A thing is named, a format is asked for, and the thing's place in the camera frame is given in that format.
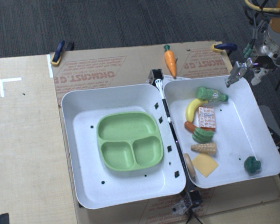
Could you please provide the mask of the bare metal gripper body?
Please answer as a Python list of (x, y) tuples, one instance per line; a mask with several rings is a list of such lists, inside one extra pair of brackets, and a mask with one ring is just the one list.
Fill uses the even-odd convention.
[(280, 43), (248, 44), (245, 47), (245, 52), (249, 68), (273, 69), (280, 67)]

